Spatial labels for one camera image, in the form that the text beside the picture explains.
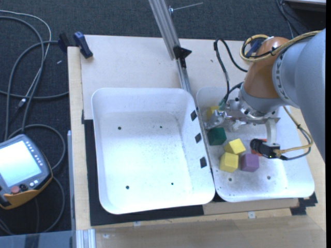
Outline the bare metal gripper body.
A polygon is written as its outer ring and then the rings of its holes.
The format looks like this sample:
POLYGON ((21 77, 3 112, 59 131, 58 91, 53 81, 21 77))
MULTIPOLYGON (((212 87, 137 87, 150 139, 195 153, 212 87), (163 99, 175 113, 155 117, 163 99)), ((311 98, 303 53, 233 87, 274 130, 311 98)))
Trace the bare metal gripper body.
POLYGON ((246 101, 240 98, 227 101, 223 116, 233 124, 240 123, 244 125, 264 125, 268 120, 273 120, 275 123, 278 123, 280 120, 280 117, 277 117, 275 112, 259 112, 250 107, 246 101))

